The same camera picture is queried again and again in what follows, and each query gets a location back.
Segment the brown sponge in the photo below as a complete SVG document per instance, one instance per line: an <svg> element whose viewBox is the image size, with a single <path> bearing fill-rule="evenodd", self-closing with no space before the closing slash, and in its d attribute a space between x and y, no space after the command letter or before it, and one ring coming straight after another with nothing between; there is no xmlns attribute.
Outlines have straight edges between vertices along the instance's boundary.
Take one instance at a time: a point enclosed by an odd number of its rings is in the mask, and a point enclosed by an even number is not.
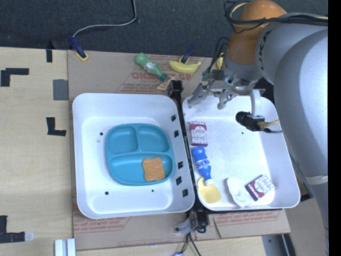
<svg viewBox="0 0 341 256"><path fill-rule="evenodd" d="M160 157L145 158L142 161L142 167L144 169L144 179L146 181L158 181L165 179L165 170Z"/></svg>

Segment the white bottle cap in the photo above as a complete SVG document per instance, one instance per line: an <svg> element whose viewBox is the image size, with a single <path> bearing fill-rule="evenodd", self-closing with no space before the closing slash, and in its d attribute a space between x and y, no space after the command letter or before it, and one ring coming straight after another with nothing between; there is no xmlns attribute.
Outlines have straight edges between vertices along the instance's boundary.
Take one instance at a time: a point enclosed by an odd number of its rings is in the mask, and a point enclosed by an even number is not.
<svg viewBox="0 0 341 256"><path fill-rule="evenodd" d="M214 184L214 180L212 178L209 178L209 179L205 180L205 184L207 186L213 185Z"/></svg>

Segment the wooden surface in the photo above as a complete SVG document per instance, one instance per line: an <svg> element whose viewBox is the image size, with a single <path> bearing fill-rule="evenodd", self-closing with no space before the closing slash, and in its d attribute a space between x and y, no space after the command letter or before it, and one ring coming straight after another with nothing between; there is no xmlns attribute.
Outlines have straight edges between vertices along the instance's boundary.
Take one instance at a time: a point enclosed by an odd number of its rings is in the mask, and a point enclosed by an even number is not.
<svg viewBox="0 0 341 256"><path fill-rule="evenodd" d="M53 80L67 79L66 51L0 47L0 69L29 68L0 87L0 215L7 232L32 232L34 240L0 244L0 255L53 255L55 239L72 238L69 102L53 100ZM66 136L47 135L47 117ZM204 255L264 256L261 237L199 241ZM79 251L77 255L173 255L182 243ZM186 256L196 255L189 245Z"/></svg>

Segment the white cable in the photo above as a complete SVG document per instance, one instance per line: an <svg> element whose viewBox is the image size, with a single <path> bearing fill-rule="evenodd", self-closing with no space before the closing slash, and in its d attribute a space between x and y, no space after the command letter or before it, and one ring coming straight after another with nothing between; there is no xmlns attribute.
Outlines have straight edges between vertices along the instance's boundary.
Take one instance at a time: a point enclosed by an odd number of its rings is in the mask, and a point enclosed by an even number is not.
<svg viewBox="0 0 341 256"><path fill-rule="evenodd" d="M73 34L73 38L75 38L75 36L80 33L81 31L84 31L86 29L89 29L89 28L95 28L95 27L122 27L122 26L126 26L126 25L129 25L133 22L135 22L135 20L137 19L137 13L136 13L136 5L135 5L135 0L133 0L133 7L134 7L134 18L127 22L127 23L121 23L121 24L117 24L117 25L91 25L91 26L87 26L87 27L84 27L84 28L81 28L79 29L78 31L76 31L74 34Z"/></svg>

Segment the blue plate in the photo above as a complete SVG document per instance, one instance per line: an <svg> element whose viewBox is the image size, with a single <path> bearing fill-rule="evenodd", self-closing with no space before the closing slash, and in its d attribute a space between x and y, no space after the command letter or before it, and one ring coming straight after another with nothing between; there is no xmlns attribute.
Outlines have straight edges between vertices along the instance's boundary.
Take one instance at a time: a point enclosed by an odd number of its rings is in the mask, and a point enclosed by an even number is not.
<svg viewBox="0 0 341 256"><path fill-rule="evenodd" d="M166 133L152 124L123 124L112 128L105 141L105 154L111 176L130 186L154 185L166 181L175 170L174 154ZM164 179L146 181L142 161L160 157Z"/></svg>

